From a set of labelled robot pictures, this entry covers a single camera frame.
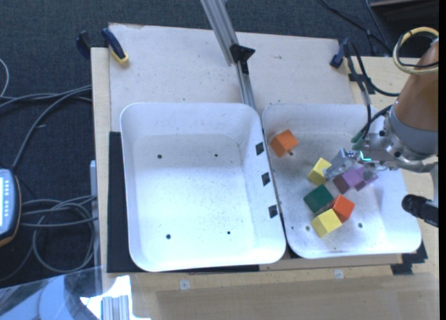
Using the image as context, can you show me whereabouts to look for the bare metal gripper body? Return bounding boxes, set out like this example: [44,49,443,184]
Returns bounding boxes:
[354,123,439,174]

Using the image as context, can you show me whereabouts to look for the purple cube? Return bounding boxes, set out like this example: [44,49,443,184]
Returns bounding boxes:
[332,167,365,195]
[355,167,379,192]

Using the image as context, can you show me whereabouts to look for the yellow cube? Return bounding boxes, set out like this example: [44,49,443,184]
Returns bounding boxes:
[311,208,344,238]
[306,157,332,186]

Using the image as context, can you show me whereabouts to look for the green cube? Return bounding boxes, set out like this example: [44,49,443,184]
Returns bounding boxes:
[302,184,335,213]

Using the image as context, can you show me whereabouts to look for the orange cube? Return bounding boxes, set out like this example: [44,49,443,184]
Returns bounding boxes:
[330,195,356,224]
[270,129,300,158]

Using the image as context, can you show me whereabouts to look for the white plastic tray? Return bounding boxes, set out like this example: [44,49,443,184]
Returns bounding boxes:
[261,102,422,259]
[119,102,287,273]

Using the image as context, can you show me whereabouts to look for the pale wood board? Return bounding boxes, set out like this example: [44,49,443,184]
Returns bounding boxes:
[107,22,403,273]

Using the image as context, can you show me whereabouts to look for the black cylinder on white bracket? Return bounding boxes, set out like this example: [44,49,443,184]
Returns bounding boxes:
[401,161,439,228]

